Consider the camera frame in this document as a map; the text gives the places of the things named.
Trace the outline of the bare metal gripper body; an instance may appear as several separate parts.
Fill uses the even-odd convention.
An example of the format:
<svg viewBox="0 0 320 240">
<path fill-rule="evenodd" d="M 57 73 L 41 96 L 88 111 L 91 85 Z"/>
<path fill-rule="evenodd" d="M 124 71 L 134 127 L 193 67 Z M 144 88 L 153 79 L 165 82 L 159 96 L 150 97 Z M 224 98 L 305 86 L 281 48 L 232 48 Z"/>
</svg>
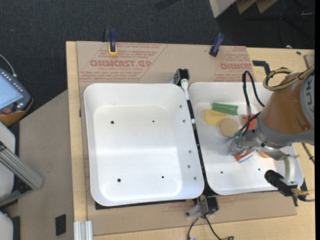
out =
<svg viewBox="0 0 320 240">
<path fill-rule="evenodd" d="M 271 147 L 267 146 L 267 140 L 258 130 L 248 130 L 246 133 L 237 131 L 228 140 L 228 150 L 231 155 L 244 155 L 248 152 L 269 152 Z"/>
</svg>

